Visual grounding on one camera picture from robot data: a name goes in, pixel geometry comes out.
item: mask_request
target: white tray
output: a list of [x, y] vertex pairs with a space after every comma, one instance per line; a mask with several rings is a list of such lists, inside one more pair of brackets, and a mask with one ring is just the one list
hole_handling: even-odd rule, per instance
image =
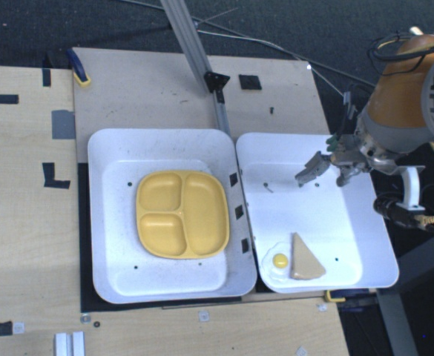
[[[88, 143], [93, 284], [111, 303], [236, 297], [248, 293], [257, 272], [238, 182], [234, 143], [214, 129], [103, 129]], [[139, 241], [136, 193], [149, 173], [204, 171], [222, 183], [230, 240], [225, 250], [200, 260], [171, 260], [148, 253]]]
[[[247, 133], [237, 141], [260, 275], [276, 292], [382, 288], [398, 279], [384, 220], [372, 207], [376, 196], [369, 174], [353, 177], [339, 188], [338, 169], [331, 166], [321, 177], [298, 187], [295, 174], [316, 151], [326, 153], [327, 138]], [[291, 254], [294, 232], [324, 266], [325, 275], [294, 280], [289, 278], [290, 267], [282, 276], [280, 269], [272, 267], [273, 253]]]

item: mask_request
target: wire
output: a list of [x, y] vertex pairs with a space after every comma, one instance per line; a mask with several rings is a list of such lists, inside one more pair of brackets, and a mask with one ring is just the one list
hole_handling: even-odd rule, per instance
[[218, 17], [221, 17], [221, 16], [223, 16], [223, 15], [226, 15], [226, 14], [228, 14], [228, 13], [230, 13], [230, 12], [234, 12], [234, 11], [237, 10], [237, 9], [238, 9], [237, 7], [236, 7], [236, 8], [232, 8], [232, 9], [226, 10], [225, 12], [218, 13], [217, 15], [213, 15], [213, 16], [211, 16], [211, 17], [208, 17], [207, 19], [204, 19], [204, 20], [198, 22], [198, 25], [200, 25], [200, 24], [206, 24], [207, 22], [210, 22], [211, 20], [215, 20], [215, 19], [218, 18]]
[[363, 92], [367, 93], [369, 96], [372, 94], [372, 90], [369, 90], [368, 88], [366, 88], [363, 85], [359, 85], [357, 83], [350, 83], [347, 88], [346, 88], [346, 92], [343, 95], [343, 106], [344, 106], [344, 110], [343, 110], [343, 116], [342, 116], [342, 121], [341, 121], [341, 125], [339, 126], [339, 128], [337, 129], [337, 131], [335, 132], [335, 136], [337, 139], [340, 139], [340, 137], [342, 136], [343, 132], [345, 131], [345, 127], [347, 124], [347, 119], [352, 119], [352, 109], [354, 109], [355, 111], [357, 111], [357, 107], [352, 103], [352, 93], [354, 92], [354, 89], [358, 88], [359, 90], [362, 90]]
[[[413, 36], [411, 33], [394, 33], [390, 34], [386, 37], [383, 37], [381, 39], [376, 39], [373, 43], [371, 48], [369, 48], [366, 51], [366, 54], [369, 57], [370, 62], [372, 63], [373, 68], [375, 71], [381, 75], [381, 76], [391, 76], [395, 74], [405, 74], [405, 73], [411, 73], [414, 70], [416, 70], [419, 65], [424, 61], [424, 57], [428, 54], [434, 53], [434, 44], [431, 44], [429, 46], [421, 46], [417, 47], [415, 49], [407, 50], [401, 53], [395, 53], [395, 54], [382, 54], [380, 52], [380, 49], [391, 44], [399, 43], [399, 42], [405, 42], [409, 41]], [[396, 71], [394, 73], [382, 73], [380, 72], [377, 67], [375, 66], [375, 61], [379, 62], [400, 62], [400, 61], [406, 61], [408, 59], [414, 59], [418, 58], [420, 59], [416, 62], [416, 64], [411, 67], [409, 70], [405, 71]]]
[[[229, 39], [240, 39], [243, 41], [257, 42], [259, 44], [272, 47], [272, 48], [277, 49], [279, 51], [287, 51], [286, 49], [282, 48], [281, 46], [273, 44], [272, 42], [269, 42], [269, 41], [265, 41], [264, 39], [254, 39], [252, 37], [241, 37], [241, 36], [230, 36], [229, 34], [207, 32], [206, 30], [201, 30], [201, 29], [197, 29], [197, 32], [201, 33], [201, 34], [208, 34], [211, 36], [219, 36], [219, 37], [225, 37], [225, 38], [229, 38]], [[321, 73], [319, 73], [313, 67], [311, 67], [311, 70], [313, 73], [317, 74], [323, 81], [325, 81], [325, 83], [327, 83], [330, 87], [332, 87], [335, 91], [337, 91], [341, 96], [343, 96], [342, 91], [340, 91], [338, 88], [336, 88], [325, 76], [323, 76]]]
[[[165, 11], [163, 7], [160, 7], [158, 5], [148, 4], [148, 3], [144, 3], [144, 2], [136, 1], [136, 0], [110, 0], [110, 1], [118, 1], [118, 2], [122, 2], [122, 3], [126, 3], [126, 4], [138, 5], [140, 7], [146, 7], [146, 8], [150, 8], [150, 9], [154, 9], [154, 10]], [[197, 22], [201, 22], [201, 23], [203, 23], [205, 25], [211, 26], [211, 27], [213, 27], [215, 29], [224, 30], [227, 33], [230, 33], [230, 34], [232, 34], [234, 36], [243, 37], [243, 38], [251, 38], [251, 37], [247, 36], [246, 34], [237, 32], [236, 30], [232, 30], [232, 29], [224, 27], [222, 25], [218, 25], [218, 24], [215, 24], [213, 22], [210, 22], [209, 20], [212, 19], [212, 18], [210, 18], [210, 19], [200, 19], [198, 17], [192, 16], [192, 19], [195, 20], [195, 21], [197, 21]], [[288, 55], [290, 55], [290, 56], [292, 56], [292, 57], [294, 57], [296, 59], [301, 59], [301, 60], [307, 61], [307, 62], [309, 62], [312, 65], [321, 67], [321, 68], [323, 68], [325, 70], [332, 71], [333, 73], [337, 73], [339, 75], [345, 76], [348, 79], [360, 82], [360, 83], [362, 83], [364, 85], [367, 85], [367, 86], [370, 86], [370, 87], [375, 87], [375, 85], [373, 83], [368, 82], [368, 81], [366, 81], [366, 80], [364, 80], [362, 78], [358, 78], [357, 76], [351, 75], [351, 74], [346, 73], [346, 72], [344, 72], [342, 70], [338, 70], [338, 69], [335, 69], [335, 68], [330, 67], [328, 65], [325, 65], [323, 63], [316, 62], [316, 61], [311, 60], [309, 58], [306, 58], [304, 56], [300, 56], [299, 54], [291, 52], [290, 50], [283, 49], [280, 46], [272, 44], [271, 42], [266, 42], [266, 41], [261, 40], [261, 43], [264, 44], [264, 45], [266, 45], [266, 46], [268, 46], [268, 47], [271, 47], [271, 48], [273, 48], [275, 50], [278, 50], [278, 51], [280, 51], [282, 53], [288, 54]]]

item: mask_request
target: small black square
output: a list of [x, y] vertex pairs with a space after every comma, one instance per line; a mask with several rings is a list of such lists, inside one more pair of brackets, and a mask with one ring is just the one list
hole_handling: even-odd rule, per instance
[[242, 90], [262, 90], [260, 78], [256, 75], [239, 75]]
[[230, 186], [233, 187], [233, 186], [235, 186], [237, 183], [238, 183], [238, 174], [233, 173], [233, 174], [230, 176]]
[[249, 251], [249, 241], [248, 241], [248, 239], [241, 240], [241, 251], [243, 253], [246, 253], [247, 251]]
[[234, 210], [234, 215], [237, 217], [237, 220], [243, 216], [243, 206], [239, 205]]

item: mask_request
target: table surface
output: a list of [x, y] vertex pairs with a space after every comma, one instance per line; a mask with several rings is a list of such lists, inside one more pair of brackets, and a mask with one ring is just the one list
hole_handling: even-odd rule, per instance
[[[19, 95], [18, 105], [0, 105], [0, 323], [25, 327], [0, 337], [0, 355], [52, 355], [54, 334], [74, 331], [85, 333], [87, 355], [348, 354], [337, 306], [321, 297], [249, 294], [242, 303], [93, 312], [99, 327], [81, 323], [76, 141], [53, 139], [51, 124], [52, 111], [74, 112], [73, 78], [51, 70], [51, 80], [43, 87], [40, 69], [0, 67], [0, 94]], [[45, 188], [43, 162], [70, 188]]]

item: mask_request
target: yellow clamp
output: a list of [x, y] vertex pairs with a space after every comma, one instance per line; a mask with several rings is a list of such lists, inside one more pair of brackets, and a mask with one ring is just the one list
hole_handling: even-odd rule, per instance
[[334, 302], [334, 303], [345, 302], [345, 297], [338, 297], [338, 298], [332, 297], [332, 295], [330, 294], [330, 290], [326, 290], [323, 297], [326, 300], [326, 302]]
[[73, 77], [74, 77], [74, 79], [76, 80], [76, 83], [78, 83], [80, 87], [86, 87], [86, 86], [88, 86], [88, 85], [91, 83], [91, 78], [88, 76], [87, 73], [85, 73], [85, 75], [86, 75], [86, 80], [85, 80], [85, 81], [82, 81], [82, 80], [78, 77], [78, 75], [76, 75], [76, 73], [73, 72]]

